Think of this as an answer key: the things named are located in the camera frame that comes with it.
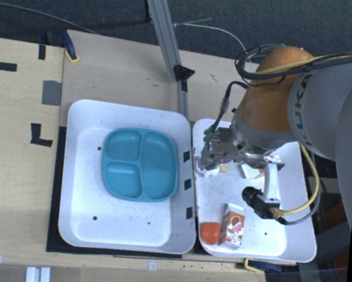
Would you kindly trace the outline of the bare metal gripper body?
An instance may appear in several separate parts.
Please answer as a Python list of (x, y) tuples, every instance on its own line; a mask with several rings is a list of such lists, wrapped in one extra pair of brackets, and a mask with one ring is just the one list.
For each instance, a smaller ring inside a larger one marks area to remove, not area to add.
[(253, 129), (218, 128), (209, 142), (211, 156), (220, 156), (222, 164), (262, 166), (264, 156), (276, 150), (277, 136)]

